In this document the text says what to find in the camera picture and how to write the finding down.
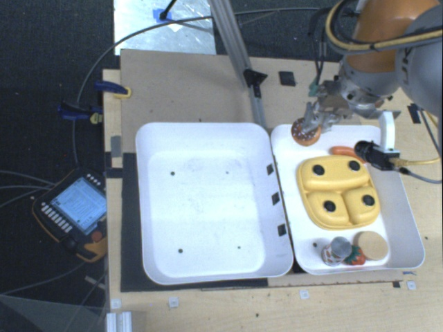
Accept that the orange sausage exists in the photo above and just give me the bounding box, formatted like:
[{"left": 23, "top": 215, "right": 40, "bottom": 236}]
[{"left": 328, "top": 145, "right": 366, "bottom": 165}]

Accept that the white plastic tray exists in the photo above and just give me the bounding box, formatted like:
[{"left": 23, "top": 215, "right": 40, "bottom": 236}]
[
  {"left": 134, "top": 122, "right": 295, "bottom": 286},
  {"left": 270, "top": 123, "right": 426, "bottom": 277}
]

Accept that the small silver-topped can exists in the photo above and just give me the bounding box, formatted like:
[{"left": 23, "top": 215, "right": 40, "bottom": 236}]
[{"left": 321, "top": 236, "right": 353, "bottom": 267}]

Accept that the brown cardboard board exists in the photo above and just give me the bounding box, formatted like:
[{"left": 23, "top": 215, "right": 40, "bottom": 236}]
[{"left": 119, "top": 48, "right": 415, "bottom": 293}]

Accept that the tan round biscuit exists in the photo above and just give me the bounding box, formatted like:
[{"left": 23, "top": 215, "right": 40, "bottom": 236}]
[{"left": 352, "top": 230, "right": 390, "bottom": 261}]

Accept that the brown sprinkled doughnut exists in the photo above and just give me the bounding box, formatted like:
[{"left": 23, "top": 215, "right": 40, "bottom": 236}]
[{"left": 290, "top": 118, "right": 323, "bottom": 147}]

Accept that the red strawberry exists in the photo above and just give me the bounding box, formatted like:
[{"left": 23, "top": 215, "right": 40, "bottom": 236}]
[{"left": 343, "top": 246, "right": 367, "bottom": 266}]

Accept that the black cylinder on white bracket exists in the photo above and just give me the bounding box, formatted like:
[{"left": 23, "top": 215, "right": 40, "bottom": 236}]
[{"left": 353, "top": 111, "right": 402, "bottom": 171}]

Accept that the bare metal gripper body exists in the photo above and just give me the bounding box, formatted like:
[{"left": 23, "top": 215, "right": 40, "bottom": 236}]
[{"left": 315, "top": 80, "right": 386, "bottom": 120}]

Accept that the yellow divided plate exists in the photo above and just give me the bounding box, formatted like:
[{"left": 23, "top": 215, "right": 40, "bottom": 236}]
[{"left": 296, "top": 155, "right": 381, "bottom": 231}]

